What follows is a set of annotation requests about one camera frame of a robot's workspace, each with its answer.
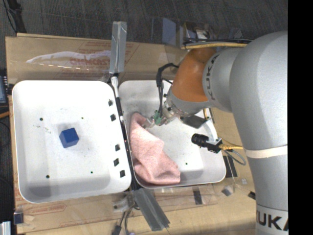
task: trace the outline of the dark gray carpet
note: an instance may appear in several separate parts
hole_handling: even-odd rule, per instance
[[[288,0],[18,0],[28,33],[111,39],[113,21],[128,23],[127,40],[161,43],[160,18],[241,29],[245,38],[288,29]],[[6,66],[4,37],[13,36],[0,1],[0,68]],[[0,126],[1,142],[8,139]],[[12,182],[9,147],[1,150],[0,176]],[[0,185],[0,205],[10,193]]]

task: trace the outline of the pink cloth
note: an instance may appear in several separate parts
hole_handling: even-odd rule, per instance
[[[178,165],[163,151],[164,142],[141,127],[145,120],[139,113],[132,115],[130,144],[136,174],[154,185],[178,184]]]

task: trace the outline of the blue box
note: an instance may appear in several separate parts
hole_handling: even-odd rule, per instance
[[[64,148],[73,146],[79,141],[79,137],[75,131],[75,128],[62,131],[59,137]]]

